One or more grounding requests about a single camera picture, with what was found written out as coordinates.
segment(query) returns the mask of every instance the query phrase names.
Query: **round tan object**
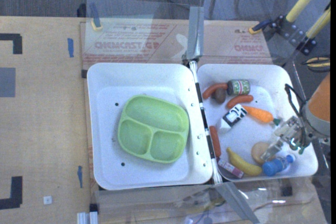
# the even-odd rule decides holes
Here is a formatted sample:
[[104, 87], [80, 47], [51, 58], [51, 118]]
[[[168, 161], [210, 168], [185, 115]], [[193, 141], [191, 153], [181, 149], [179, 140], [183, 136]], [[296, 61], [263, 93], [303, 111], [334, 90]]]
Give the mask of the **round tan object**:
[[258, 164], [264, 164], [264, 161], [260, 158], [260, 156], [262, 156], [268, 147], [269, 144], [266, 142], [258, 142], [252, 147], [251, 156]]

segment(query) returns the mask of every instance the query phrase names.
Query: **can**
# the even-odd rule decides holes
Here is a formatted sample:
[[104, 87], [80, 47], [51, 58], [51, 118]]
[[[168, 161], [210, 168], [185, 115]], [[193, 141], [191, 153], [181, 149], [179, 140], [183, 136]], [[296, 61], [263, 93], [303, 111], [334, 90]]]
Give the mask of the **can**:
[[227, 83], [228, 95], [241, 95], [250, 93], [250, 83], [246, 79], [230, 80]]

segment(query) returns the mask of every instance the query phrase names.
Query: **white tray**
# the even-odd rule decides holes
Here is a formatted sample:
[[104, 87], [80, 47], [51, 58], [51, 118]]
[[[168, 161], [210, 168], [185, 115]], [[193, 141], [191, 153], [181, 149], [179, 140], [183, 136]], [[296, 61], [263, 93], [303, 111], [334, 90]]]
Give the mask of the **white tray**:
[[[87, 74], [93, 171], [104, 189], [193, 185], [212, 176], [202, 115], [191, 71], [176, 64], [98, 63]], [[182, 156], [161, 164], [125, 152], [117, 138], [124, 104], [147, 94], [181, 106], [189, 115], [190, 132]]]
[[[197, 73], [201, 92], [210, 85], [219, 82], [228, 82], [231, 79], [247, 79], [250, 82], [250, 94], [254, 96], [252, 103], [246, 105], [265, 109], [273, 114], [275, 118], [288, 120], [295, 115], [289, 104], [288, 96], [285, 92], [285, 84], [291, 81], [287, 72], [275, 65], [202, 65]], [[226, 103], [233, 96], [227, 95], [225, 103], [219, 105], [214, 99], [203, 100], [206, 109], [206, 118], [208, 125], [216, 125], [216, 122], [228, 111]], [[295, 96], [292, 96], [293, 102], [298, 108], [298, 102]], [[252, 146], [259, 142], [269, 142], [273, 131], [276, 129], [274, 124], [263, 124], [254, 120], [252, 117], [245, 116], [240, 122], [232, 127], [224, 135], [219, 136], [221, 143], [221, 159], [228, 161], [226, 148], [228, 146], [238, 153], [244, 160], [257, 164], [251, 157]], [[244, 176], [238, 179], [230, 173], [225, 174], [225, 178], [231, 181], [251, 181], [264, 180], [285, 177], [311, 176], [318, 169], [318, 160], [313, 146], [308, 146], [302, 155], [298, 151], [292, 151], [288, 145], [282, 148], [277, 155], [294, 154], [296, 161], [288, 169], [268, 177], [261, 174], [257, 177]]]

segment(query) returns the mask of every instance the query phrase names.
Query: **red sausage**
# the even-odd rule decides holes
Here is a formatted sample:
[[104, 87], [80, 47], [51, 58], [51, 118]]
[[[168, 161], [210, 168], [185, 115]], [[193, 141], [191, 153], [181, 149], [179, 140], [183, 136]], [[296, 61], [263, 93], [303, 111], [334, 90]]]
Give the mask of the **red sausage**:
[[220, 149], [220, 143], [219, 143], [219, 138], [218, 138], [216, 127], [210, 126], [209, 130], [210, 130], [212, 144], [214, 145], [215, 156], [220, 157], [222, 154], [222, 150]]
[[228, 109], [233, 108], [236, 104], [240, 103], [249, 103], [253, 101], [253, 96], [250, 94], [241, 94], [233, 97], [230, 101], [227, 102], [226, 107]]
[[211, 94], [213, 94], [218, 88], [223, 88], [224, 90], [227, 90], [227, 83], [223, 82], [211, 85], [203, 92], [202, 94], [203, 99], [208, 99], [211, 96]]

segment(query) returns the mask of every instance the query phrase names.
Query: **gray square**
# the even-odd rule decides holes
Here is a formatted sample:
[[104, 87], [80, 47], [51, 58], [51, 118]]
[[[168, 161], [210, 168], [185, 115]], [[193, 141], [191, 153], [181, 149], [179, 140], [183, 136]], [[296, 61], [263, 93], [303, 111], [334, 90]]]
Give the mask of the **gray square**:
[[0, 97], [15, 97], [15, 68], [0, 67]]

